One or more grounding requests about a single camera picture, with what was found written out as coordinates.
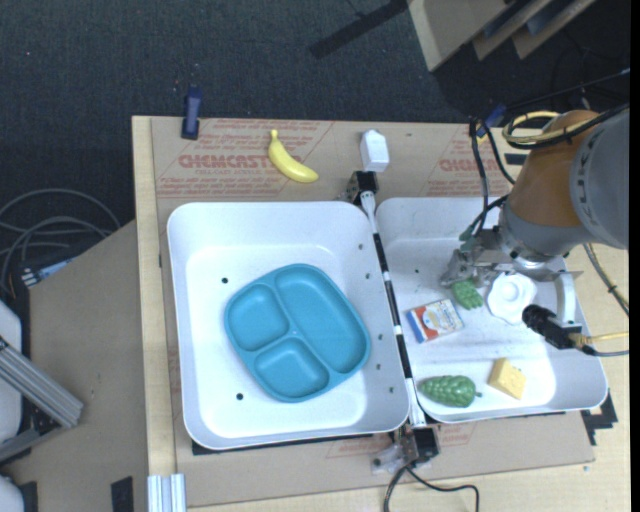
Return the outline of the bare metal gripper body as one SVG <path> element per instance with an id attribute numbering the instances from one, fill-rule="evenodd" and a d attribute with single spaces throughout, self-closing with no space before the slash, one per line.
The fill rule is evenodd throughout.
<path id="1" fill-rule="evenodd" d="M 526 246 L 509 245 L 499 230 L 482 230 L 479 234 L 461 237 L 458 249 L 468 252 L 475 267 L 493 267 L 501 274 L 521 274 L 537 282 L 553 281 L 567 269 L 560 256 L 539 255 Z"/>

